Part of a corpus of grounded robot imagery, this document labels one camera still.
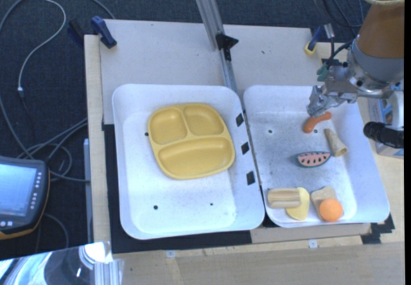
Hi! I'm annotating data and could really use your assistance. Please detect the yellow cheese slice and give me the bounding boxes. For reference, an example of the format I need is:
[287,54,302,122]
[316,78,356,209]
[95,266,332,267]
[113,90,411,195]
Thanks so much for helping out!
[284,186,311,221]

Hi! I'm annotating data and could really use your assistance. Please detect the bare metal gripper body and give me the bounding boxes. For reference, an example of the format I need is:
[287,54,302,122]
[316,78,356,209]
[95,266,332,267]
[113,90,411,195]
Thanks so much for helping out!
[322,64,396,104]

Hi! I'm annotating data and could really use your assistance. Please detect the white plastic tray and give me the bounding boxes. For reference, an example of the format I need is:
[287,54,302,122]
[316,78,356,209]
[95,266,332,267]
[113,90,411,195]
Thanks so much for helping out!
[111,83,266,241]
[243,85,391,229]

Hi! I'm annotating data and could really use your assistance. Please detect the orange ball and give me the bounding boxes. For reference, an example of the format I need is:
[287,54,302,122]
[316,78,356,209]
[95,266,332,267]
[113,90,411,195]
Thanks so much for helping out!
[319,198,344,223]

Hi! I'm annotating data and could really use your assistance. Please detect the orange sausage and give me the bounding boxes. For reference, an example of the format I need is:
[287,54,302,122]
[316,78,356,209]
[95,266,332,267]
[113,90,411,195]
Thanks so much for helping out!
[302,111,333,134]

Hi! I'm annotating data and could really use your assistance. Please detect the pale flat board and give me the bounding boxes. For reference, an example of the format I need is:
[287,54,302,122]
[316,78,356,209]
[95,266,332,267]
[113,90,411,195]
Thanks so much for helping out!
[98,19,326,125]

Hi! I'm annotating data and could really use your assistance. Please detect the tan bread slice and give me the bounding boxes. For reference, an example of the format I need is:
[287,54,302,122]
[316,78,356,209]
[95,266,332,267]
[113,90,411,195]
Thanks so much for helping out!
[310,186,338,217]

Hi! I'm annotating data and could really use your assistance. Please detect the pink watermelon slice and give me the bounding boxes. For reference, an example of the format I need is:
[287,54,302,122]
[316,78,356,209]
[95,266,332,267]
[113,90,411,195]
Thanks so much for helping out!
[295,151,332,169]

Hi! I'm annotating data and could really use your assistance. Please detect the tan hot dog bun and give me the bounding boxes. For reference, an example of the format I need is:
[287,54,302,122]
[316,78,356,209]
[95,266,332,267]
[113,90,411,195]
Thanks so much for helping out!
[267,187,302,209]

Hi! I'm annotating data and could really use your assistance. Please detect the black cylinder on white bracket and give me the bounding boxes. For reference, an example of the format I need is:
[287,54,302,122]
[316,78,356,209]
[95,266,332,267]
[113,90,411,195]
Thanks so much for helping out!
[363,89,405,150]

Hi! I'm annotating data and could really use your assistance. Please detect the yellow divided plate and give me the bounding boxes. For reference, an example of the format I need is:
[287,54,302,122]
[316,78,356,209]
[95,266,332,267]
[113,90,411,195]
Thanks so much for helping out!
[147,102,236,181]

